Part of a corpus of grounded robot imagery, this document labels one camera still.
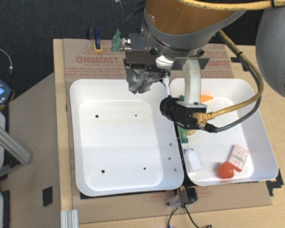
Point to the brown cardboard board, red print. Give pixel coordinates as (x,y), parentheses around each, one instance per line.
(99,60)

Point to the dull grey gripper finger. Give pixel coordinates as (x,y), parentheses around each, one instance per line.
(147,83)
(133,82)

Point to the green toy bottle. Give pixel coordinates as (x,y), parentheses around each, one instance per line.
(183,135)

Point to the red toy pepper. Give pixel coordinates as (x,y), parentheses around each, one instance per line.
(225,170)

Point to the black cylinder on white bracket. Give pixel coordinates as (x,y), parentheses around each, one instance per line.
(178,113)

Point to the orange and white carton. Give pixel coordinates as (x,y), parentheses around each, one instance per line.
(239,157)

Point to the white plastic tray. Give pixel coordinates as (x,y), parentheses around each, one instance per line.
(123,139)
(218,141)

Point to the white plastic bottle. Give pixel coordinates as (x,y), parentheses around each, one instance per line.
(192,159)

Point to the thin black and white rod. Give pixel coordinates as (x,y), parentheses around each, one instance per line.
(182,158)

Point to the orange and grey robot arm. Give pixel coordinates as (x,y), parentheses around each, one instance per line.
(185,15)

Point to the orange toy carrot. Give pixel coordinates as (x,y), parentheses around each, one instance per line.
(206,97)

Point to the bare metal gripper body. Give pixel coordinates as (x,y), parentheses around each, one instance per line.
(139,56)

